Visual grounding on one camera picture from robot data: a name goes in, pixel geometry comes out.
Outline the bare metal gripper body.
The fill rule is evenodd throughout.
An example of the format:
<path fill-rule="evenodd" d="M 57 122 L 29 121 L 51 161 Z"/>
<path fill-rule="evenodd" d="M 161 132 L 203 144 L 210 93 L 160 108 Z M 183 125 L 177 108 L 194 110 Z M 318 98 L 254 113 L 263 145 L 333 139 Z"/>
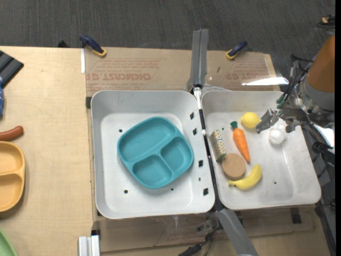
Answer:
<path fill-rule="evenodd" d="M 335 126 L 335 113 L 322 109 L 304 93 L 285 96 L 278 101 L 278 111 L 279 117 L 284 121 L 287 118 L 301 118 L 301 125 L 315 124 L 325 129 Z"/>

